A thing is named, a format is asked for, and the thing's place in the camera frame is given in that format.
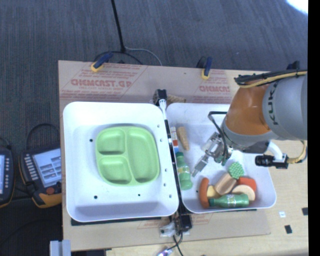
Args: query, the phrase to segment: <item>digital display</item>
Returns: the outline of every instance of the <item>digital display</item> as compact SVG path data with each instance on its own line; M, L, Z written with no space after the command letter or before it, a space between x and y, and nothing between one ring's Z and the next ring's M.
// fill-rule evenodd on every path
M0 154L0 194L4 193L5 183L5 156Z
M38 169L43 186L49 187L61 182L61 150L53 149L34 154L33 160Z

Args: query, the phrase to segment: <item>green divided plate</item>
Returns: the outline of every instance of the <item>green divided plate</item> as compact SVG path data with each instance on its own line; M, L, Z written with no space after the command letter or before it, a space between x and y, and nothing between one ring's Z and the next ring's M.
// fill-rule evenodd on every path
M154 181L160 172L154 136L136 126L102 130L96 137L98 171L105 182L115 186L137 186Z

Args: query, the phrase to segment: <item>yellow cable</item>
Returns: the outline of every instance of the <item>yellow cable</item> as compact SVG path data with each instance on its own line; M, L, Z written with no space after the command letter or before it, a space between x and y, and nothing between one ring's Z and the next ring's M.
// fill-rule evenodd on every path
M301 140L302 144L303 144L303 150L301 152L301 154L298 156L298 157L295 157L295 158L288 158L287 162L289 164L295 164L297 162L299 162L300 160L302 160L305 156L306 156L306 153L307 153L307 144L304 140Z
M298 71L298 72L292 72L292 73L287 73L287 74L280 74L277 76L272 76L269 78L266 78L264 80L252 83L252 84L248 84L248 85L239 85L241 88L252 88L252 87L256 87L256 86L260 86L266 83L270 83L272 81L276 81L279 79L283 79L283 78L289 78L289 77L294 77L294 76L303 76L306 75L308 71Z

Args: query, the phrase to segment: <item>blue clamp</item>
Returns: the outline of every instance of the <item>blue clamp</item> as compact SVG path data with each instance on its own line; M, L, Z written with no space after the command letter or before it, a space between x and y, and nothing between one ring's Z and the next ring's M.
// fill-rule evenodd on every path
M211 69L211 65L212 65L212 57L208 57L206 59L206 63L205 63L205 66L204 66L204 69L202 70L202 74L201 74L201 77L205 80L207 80L209 78L209 72L210 72L210 69Z
M111 51L108 51L104 54L101 58L99 58L96 62L91 64L91 70L93 72L98 72L100 69L103 68L103 63L107 62L112 58L114 54Z

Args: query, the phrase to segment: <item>white tray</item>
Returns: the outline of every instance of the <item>white tray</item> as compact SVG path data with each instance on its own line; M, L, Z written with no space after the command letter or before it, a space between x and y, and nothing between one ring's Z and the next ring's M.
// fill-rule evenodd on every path
M158 149L160 174L151 183L114 186L98 172L95 138L105 128L133 125L149 130ZM172 215L177 186L161 110L152 104L72 102L63 110L66 208L79 222Z
M210 136L216 132L216 127L208 119L210 111L227 112L229 105L224 104L195 104L195 103L173 103L167 108L166 115L170 127L184 126L187 132L190 150L185 151L179 143L179 151L184 153L184 159L193 170L204 152L201 150ZM213 116L216 123L220 125L225 115L219 114ZM204 209L199 201L198 189L200 182L204 177L210 180L210 184L214 185L219 178L228 170L228 167L234 163L242 164L245 175L255 179L257 183L257 191L255 201L250 203L246 208L239 210L270 208L276 202L276 192L270 177L269 169L266 167L255 165L255 154L246 154L234 151L231 158L225 166L215 163L213 158L209 159L207 166L196 177L191 177L193 187L189 190L181 191L181 197L185 207L192 213L212 213L222 211L234 211L234 208L207 208Z

